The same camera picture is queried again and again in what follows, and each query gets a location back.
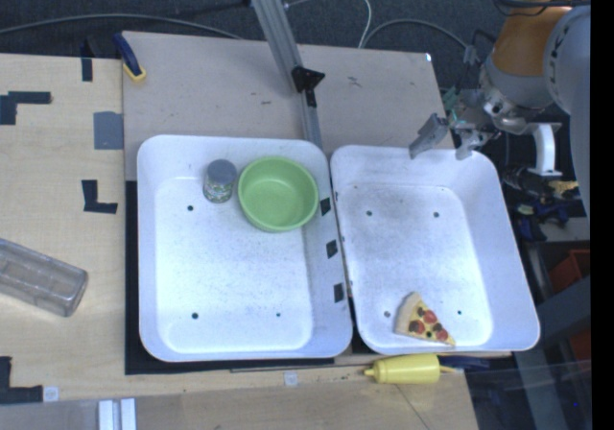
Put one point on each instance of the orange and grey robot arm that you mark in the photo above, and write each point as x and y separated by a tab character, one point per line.
527	44

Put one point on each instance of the pale wood board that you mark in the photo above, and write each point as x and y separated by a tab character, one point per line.
216	92

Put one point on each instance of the green bowl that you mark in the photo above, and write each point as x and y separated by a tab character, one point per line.
278	195

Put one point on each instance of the black cylinder on white bracket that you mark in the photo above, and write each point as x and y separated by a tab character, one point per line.
546	150

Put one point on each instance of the small can with grey lid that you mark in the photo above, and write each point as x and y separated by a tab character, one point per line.
219	178

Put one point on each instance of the white plastic tray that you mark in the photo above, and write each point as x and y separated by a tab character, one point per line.
230	274
422	255

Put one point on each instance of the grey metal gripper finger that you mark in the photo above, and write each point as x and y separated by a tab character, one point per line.
470	142
428	135

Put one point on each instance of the toy pizza slice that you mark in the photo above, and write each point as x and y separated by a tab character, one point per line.
421	320

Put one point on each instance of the yellow squeeze bottle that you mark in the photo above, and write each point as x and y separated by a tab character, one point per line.
408	368

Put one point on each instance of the clear plastic bottle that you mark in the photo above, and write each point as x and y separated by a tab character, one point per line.
40	277

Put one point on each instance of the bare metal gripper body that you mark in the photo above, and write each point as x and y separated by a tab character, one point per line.
482	113

